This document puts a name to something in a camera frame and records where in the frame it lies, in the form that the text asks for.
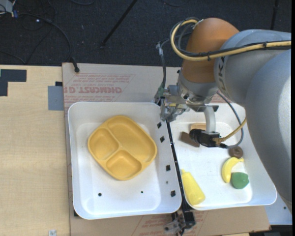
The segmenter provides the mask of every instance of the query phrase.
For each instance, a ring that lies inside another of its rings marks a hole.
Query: yellow cable
[[[185,25],[185,24],[189,24],[189,23],[195,23],[196,24],[197,22],[198,21],[195,20],[195,19],[186,20],[186,21],[182,22],[181,24],[178,24],[174,28],[174,30],[172,32],[172,35],[171,35],[172,48],[173,48],[174,52],[183,59],[191,60],[191,61],[202,61],[202,60],[207,60],[208,59],[208,56],[204,56],[204,57],[190,57],[190,56],[187,56],[187,55],[181,53],[177,49],[177,47],[175,45],[175,34],[176,34],[178,28]],[[262,48],[265,48],[265,47],[279,47],[279,46],[291,46],[291,45],[292,45],[292,41],[270,42],[270,43],[267,43],[266,46],[264,45],[264,43],[254,44],[254,45],[251,45],[251,46],[241,47],[241,48],[238,48],[236,50],[225,51],[225,52],[222,52],[222,53],[219,53],[219,54],[212,54],[209,57],[210,57],[210,59],[214,59],[214,58],[218,58],[218,57],[222,57],[222,56],[226,56],[226,55],[234,55],[234,54],[238,54],[238,53],[248,52],[248,51],[257,50],[257,49],[262,49]]]
[[[226,137],[223,137],[223,138],[212,138],[212,140],[215,141],[217,145],[220,145],[222,142],[226,141],[231,136],[233,136],[234,134],[236,134],[246,124],[246,122],[247,121],[246,121],[246,118],[245,118],[245,120],[241,123],[241,125],[238,126],[238,128],[235,129],[232,133],[230,133],[229,135],[227,135]]]

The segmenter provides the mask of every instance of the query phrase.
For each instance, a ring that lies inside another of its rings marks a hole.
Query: yellow banana
[[[232,168],[238,163],[243,162],[243,158],[236,158],[236,157],[230,157],[225,161],[222,167],[222,178],[224,182],[229,183],[231,181],[231,175],[232,175]]]

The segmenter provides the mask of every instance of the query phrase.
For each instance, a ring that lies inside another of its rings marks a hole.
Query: mustard bottle
[[[186,172],[182,169],[181,173],[182,185],[187,201],[192,206],[198,205],[206,199],[206,196],[190,172]]]

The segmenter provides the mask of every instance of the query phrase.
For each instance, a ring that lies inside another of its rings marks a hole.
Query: light wood surface
[[[26,69],[0,96],[0,236],[70,235],[64,112],[48,110],[61,67]]]

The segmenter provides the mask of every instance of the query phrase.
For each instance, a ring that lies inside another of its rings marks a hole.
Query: black fabric
[[[218,17],[239,30],[269,30],[274,18],[274,30],[292,30],[292,0],[137,0],[101,48],[132,2],[17,0],[14,17],[0,15],[0,64],[59,66],[73,56],[77,63],[161,66],[156,43],[188,17]],[[167,66],[181,66],[169,42],[163,50]]]

